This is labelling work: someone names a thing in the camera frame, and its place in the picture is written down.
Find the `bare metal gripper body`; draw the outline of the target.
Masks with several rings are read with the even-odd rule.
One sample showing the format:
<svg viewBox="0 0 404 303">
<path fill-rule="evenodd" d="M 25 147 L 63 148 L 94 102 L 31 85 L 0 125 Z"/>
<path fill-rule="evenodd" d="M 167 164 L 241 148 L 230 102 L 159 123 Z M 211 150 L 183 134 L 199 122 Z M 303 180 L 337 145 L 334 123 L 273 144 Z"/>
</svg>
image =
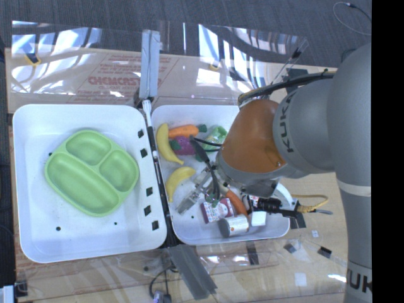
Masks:
<svg viewBox="0 0 404 303">
<path fill-rule="evenodd" d="M 226 183 L 218 173 L 218 168 L 213 165 L 206 169 L 208 173 L 208 182 L 203 186 L 203 196 L 205 200 L 220 200 L 227 196 L 231 190 L 230 185 Z"/>
</svg>

